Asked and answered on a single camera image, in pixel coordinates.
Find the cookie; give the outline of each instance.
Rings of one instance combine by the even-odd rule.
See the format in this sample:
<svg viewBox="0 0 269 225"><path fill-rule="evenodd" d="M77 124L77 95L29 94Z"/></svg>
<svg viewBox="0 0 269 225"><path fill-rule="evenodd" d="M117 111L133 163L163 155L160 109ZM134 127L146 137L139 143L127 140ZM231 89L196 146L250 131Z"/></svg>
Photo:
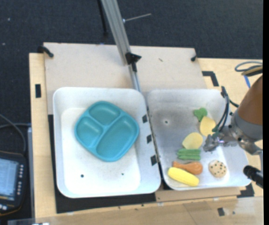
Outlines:
<svg viewBox="0 0 269 225"><path fill-rule="evenodd" d="M216 178L222 178L227 173L226 165L218 160L211 161L208 164L208 169L210 173Z"/></svg>

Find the yellow corn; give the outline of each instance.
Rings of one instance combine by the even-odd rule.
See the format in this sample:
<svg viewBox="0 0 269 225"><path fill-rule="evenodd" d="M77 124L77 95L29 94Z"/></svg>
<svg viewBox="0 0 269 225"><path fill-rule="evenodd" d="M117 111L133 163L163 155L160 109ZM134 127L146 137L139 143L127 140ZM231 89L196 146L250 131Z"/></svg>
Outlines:
<svg viewBox="0 0 269 225"><path fill-rule="evenodd" d="M168 176L178 182L195 187L199 184L199 178L195 175L176 167L171 167L168 170Z"/></svg>

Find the potato slice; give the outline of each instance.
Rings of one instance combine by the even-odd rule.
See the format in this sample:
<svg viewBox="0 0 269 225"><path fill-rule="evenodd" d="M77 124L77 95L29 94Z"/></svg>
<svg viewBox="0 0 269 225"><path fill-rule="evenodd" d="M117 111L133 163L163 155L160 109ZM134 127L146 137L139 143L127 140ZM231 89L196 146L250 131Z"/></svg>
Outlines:
<svg viewBox="0 0 269 225"><path fill-rule="evenodd" d="M209 117L203 117L200 123L200 132L203 136L207 137L208 135L214 134L212 131L215 128L215 121Z"/></svg>
<svg viewBox="0 0 269 225"><path fill-rule="evenodd" d="M186 149L198 149L203 143L203 137L200 133L190 133L182 142Z"/></svg>

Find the wooden table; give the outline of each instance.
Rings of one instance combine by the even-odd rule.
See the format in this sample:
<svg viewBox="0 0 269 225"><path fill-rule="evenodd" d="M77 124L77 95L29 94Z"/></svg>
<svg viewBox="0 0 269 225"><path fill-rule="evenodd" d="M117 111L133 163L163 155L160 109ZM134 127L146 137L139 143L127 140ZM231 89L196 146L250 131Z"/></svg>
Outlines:
<svg viewBox="0 0 269 225"><path fill-rule="evenodd" d="M219 85L225 86L232 101L240 103L248 87L243 76L234 67L245 61L236 59L198 59L202 71L214 72ZM148 204L134 204L122 207L98 208L57 214L55 208L54 180L51 160L49 125L47 120L45 58L41 53L30 53L31 123L34 167L34 205L37 222L54 224L100 224L100 221L114 224L199 224L213 221L213 224L261 224L263 222L263 189L252 182L255 196L237 198L245 187L199 190L198 192L178 193L177 191L156 192L157 201ZM250 78L253 83L258 76ZM210 77L204 77L208 88L215 87ZM40 85L41 96L37 98L36 88ZM258 156L248 155L250 165L261 168Z"/></svg>

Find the black floor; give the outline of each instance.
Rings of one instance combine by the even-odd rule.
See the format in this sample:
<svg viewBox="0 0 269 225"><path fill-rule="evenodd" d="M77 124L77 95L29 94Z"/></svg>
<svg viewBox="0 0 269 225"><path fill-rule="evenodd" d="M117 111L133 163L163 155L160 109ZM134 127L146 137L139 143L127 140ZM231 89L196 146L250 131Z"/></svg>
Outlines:
<svg viewBox="0 0 269 225"><path fill-rule="evenodd" d="M118 0L131 45L193 47L198 57L262 59L263 0ZM0 0L0 113L30 122L29 53L43 42L114 44L97 0ZM13 129L0 149L19 151ZM31 215L29 198L9 218Z"/></svg>

